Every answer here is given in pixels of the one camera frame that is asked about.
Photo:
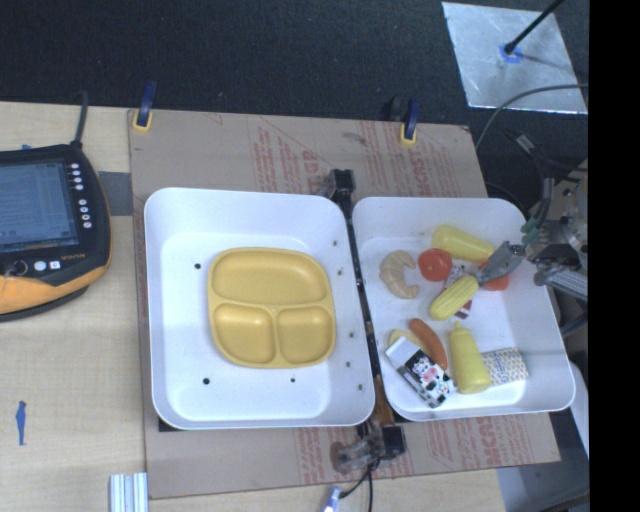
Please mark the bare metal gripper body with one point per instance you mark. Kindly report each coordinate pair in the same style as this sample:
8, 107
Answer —
555, 247

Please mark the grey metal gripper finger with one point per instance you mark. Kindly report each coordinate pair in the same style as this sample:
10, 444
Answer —
507, 261
492, 262

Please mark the orange round toy fruit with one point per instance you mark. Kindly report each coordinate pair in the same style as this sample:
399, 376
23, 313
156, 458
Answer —
499, 283

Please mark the yellow toy pepper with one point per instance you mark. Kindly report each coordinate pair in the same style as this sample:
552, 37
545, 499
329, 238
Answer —
460, 242

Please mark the yellow toy corn cob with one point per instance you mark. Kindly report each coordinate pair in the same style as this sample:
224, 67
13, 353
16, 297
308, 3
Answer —
452, 297

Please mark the small purple and white can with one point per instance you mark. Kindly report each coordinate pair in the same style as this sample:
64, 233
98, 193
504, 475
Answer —
464, 311

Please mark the red toy tomato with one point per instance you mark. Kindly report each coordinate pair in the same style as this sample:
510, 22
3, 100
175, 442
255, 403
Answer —
434, 264

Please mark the white plastic tray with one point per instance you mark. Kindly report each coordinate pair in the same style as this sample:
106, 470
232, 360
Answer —
530, 320
180, 300

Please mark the beige toy croissant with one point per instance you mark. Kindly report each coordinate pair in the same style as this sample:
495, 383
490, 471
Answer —
395, 280

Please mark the orange toy sausage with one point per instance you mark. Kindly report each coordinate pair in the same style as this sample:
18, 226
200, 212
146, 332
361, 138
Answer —
430, 340

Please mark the yellow toy mustard bottle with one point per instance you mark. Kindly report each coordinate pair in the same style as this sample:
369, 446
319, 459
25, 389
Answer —
467, 360

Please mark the white and yellow packet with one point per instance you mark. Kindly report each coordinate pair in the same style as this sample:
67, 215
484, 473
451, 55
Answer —
507, 366

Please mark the pale yellow toy slice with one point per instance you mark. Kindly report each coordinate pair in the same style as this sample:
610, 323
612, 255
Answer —
399, 336

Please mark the white carton with cow print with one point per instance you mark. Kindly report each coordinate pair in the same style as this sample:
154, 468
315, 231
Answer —
420, 372

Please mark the thin black and white rod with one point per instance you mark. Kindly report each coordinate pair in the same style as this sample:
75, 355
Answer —
361, 290

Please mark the yellow divided plate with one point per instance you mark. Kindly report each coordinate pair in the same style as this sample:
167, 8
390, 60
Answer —
270, 280

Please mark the brown cardboard board red print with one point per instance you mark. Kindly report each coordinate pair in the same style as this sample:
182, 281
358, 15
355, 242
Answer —
210, 145

